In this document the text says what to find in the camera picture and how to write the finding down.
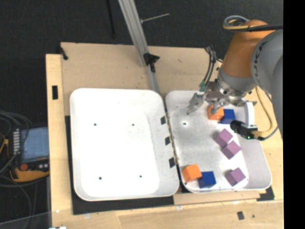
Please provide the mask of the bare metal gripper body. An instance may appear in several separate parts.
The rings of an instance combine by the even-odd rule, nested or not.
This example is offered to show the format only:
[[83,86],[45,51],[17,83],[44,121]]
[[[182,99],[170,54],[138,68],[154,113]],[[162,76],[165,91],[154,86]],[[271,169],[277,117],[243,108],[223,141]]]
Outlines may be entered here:
[[204,100],[214,107],[223,107],[231,104],[236,107],[243,106],[247,92],[240,92],[222,81],[210,81],[204,91]]

